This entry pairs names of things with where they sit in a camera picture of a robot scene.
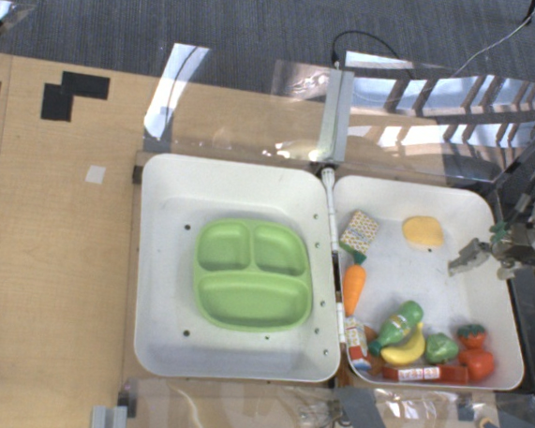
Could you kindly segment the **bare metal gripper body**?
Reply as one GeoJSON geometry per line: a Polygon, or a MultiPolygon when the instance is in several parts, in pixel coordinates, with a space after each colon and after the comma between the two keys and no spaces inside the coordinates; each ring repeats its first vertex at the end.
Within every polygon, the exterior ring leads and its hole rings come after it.
{"type": "Polygon", "coordinates": [[[501,221],[491,232],[491,254],[500,263],[499,279],[511,280],[522,269],[535,272],[535,224],[501,221]]]}

